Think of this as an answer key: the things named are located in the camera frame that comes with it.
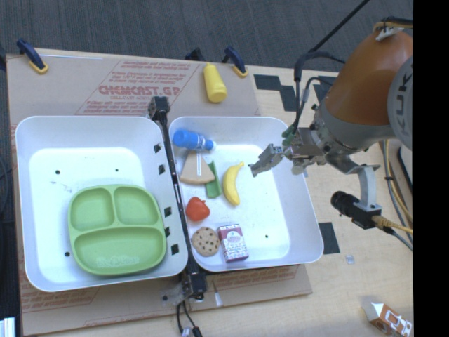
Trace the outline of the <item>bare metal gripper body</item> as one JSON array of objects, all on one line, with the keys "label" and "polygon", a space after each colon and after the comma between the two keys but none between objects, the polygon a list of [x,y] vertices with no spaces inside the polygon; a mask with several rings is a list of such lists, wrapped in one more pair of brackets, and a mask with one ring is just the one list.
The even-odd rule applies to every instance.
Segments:
[{"label": "bare metal gripper body", "polygon": [[282,133],[282,138],[283,153],[293,162],[294,166],[326,164],[326,154],[319,145],[315,132],[310,128],[288,127]]}]

